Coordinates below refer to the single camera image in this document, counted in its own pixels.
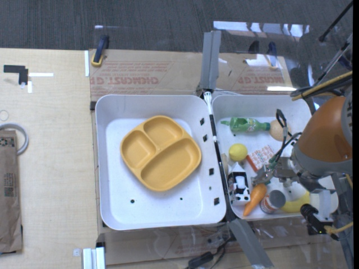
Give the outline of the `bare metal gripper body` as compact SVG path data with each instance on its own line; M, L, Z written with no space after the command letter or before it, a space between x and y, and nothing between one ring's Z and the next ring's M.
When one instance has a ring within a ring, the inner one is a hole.
M300 171L298 162L293 157L280 157L273 169L273 176L281 183L299 182L297 173Z

